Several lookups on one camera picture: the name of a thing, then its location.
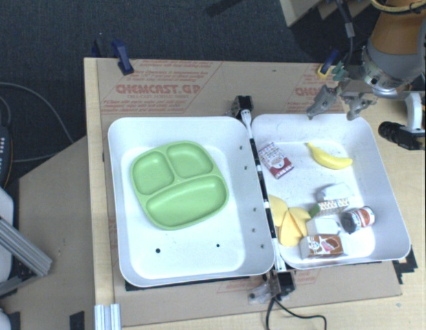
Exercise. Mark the white plastic tray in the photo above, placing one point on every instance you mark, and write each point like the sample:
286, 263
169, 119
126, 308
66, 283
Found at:
185, 253
378, 191

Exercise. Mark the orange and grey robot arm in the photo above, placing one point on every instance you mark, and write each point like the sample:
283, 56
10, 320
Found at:
398, 22

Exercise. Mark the thin black and white rod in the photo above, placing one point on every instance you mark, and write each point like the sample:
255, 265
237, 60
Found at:
264, 191

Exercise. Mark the yellow wedge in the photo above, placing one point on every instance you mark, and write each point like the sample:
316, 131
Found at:
276, 210
290, 232
300, 217

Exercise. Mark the green divided plate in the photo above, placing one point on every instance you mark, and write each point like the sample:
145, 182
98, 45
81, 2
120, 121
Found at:
180, 184

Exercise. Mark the brown and white carton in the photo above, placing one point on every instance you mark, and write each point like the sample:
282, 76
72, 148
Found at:
324, 247

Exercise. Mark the red and white carton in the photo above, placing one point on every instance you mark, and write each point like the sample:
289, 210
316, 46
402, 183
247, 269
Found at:
275, 160

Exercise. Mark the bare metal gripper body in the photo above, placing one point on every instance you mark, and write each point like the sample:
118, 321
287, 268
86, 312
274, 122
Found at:
357, 82

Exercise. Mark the black cylinder on white bracket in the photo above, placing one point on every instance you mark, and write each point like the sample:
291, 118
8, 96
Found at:
402, 134

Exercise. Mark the red and white can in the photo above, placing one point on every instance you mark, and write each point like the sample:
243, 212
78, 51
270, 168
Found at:
360, 218

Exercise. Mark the brown cardboard board, red print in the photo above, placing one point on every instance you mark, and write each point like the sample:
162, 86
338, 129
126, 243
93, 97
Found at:
185, 81

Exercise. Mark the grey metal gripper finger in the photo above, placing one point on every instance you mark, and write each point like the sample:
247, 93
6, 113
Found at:
358, 107
323, 100

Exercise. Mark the plain white carton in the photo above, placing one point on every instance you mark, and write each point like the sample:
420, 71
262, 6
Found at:
323, 226

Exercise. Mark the white and grey carton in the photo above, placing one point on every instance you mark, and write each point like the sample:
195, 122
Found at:
336, 192

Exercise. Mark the yellow banana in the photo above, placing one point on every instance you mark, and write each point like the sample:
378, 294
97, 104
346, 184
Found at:
331, 159

